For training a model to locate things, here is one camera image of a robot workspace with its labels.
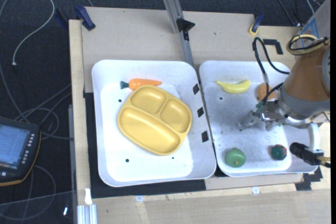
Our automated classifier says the yellow divided plate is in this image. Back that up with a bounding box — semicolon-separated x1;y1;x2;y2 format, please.
117;84;193;156

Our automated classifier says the yellow banana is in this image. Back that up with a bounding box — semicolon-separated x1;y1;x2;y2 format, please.
216;79;251;94

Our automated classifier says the brown cardboard board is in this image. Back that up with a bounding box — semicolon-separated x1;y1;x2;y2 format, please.
81;6;304;191

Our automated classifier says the orange round biscuit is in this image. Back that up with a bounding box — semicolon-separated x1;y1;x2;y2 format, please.
256;83;277;101

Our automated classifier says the white plastic tray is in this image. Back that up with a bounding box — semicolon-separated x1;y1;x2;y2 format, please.
198;60;320;178
91;59;217;187

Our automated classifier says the black cylinder on white bracket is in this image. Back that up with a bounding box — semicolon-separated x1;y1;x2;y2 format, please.
289;122;326;166

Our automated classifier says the orange carrot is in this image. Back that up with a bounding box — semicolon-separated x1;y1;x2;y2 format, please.
120;78;163;91

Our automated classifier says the green apple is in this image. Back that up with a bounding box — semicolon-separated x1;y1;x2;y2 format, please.
225;147;247;167

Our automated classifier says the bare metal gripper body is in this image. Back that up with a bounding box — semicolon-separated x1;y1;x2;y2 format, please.
258;101;307;128

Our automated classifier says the green and red toy vegetable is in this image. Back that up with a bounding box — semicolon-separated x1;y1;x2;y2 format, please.
270;144;288;161

